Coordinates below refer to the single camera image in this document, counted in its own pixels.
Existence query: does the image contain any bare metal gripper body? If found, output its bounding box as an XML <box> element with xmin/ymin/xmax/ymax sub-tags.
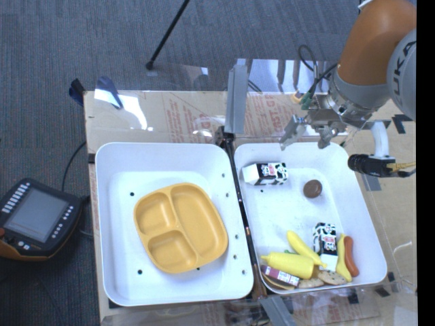
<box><xmin>304</xmin><ymin>92</ymin><xmax>374</xmax><ymax>132</ymax></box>

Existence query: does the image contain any cow print milk carton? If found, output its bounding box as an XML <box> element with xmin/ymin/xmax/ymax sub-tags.
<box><xmin>312</xmin><ymin>222</ymin><xmax>340</xmax><ymax>273</ymax></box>
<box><xmin>241</xmin><ymin>162</ymin><xmax>290</xmax><ymax>187</ymax></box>

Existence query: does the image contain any brown round biscuit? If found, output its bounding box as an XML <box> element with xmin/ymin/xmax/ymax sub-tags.
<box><xmin>302</xmin><ymin>179</ymin><xmax>324</xmax><ymax>199</ymax></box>

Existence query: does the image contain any white plastic tray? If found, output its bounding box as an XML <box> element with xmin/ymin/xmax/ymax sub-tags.
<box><xmin>233</xmin><ymin>142</ymin><xmax>389</xmax><ymax>296</ymax></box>
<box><xmin>94</xmin><ymin>142</ymin><xmax>255</xmax><ymax>308</ymax></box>

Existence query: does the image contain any brown cardboard board, red print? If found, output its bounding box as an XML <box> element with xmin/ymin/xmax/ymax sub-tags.
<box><xmin>83</xmin><ymin>90</ymin><xmax>417</xmax><ymax>326</ymax></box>

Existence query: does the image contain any yellow banana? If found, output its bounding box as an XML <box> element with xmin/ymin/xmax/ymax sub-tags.
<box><xmin>286</xmin><ymin>230</ymin><xmax>328</xmax><ymax>269</ymax></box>

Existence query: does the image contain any orange sausage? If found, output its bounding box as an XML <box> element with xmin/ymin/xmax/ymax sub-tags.
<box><xmin>343</xmin><ymin>235</ymin><xmax>360</xmax><ymax>278</ymax></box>

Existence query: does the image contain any yellow mustard bottle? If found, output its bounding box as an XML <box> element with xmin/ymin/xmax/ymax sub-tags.
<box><xmin>260</xmin><ymin>251</ymin><xmax>321</xmax><ymax>280</ymax></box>

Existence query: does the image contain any yellow hot dog bun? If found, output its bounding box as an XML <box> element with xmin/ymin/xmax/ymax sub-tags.
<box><xmin>335</xmin><ymin>233</ymin><xmax>353</xmax><ymax>283</ymax></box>

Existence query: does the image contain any chocolate chip biscuit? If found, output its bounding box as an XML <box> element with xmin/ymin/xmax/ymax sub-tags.
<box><xmin>317</xmin><ymin>270</ymin><xmax>348</xmax><ymax>287</ymax></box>

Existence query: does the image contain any yellow divided plate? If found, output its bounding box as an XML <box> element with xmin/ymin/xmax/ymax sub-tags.
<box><xmin>133</xmin><ymin>182</ymin><xmax>229</xmax><ymax>274</ymax></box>

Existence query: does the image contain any pale tan cracker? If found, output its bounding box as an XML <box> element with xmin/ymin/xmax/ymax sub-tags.
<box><xmin>298</xmin><ymin>277</ymin><xmax>326</xmax><ymax>289</ymax></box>

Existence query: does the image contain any brown and tan bread slice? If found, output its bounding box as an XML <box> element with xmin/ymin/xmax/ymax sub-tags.
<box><xmin>262</xmin><ymin>272</ymin><xmax>296</xmax><ymax>291</ymax></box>

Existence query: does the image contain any black cylinder on white bracket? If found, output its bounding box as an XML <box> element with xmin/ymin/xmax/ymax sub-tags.
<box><xmin>347</xmin><ymin>120</ymin><xmax>397</xmax><ymax>179</ymax></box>

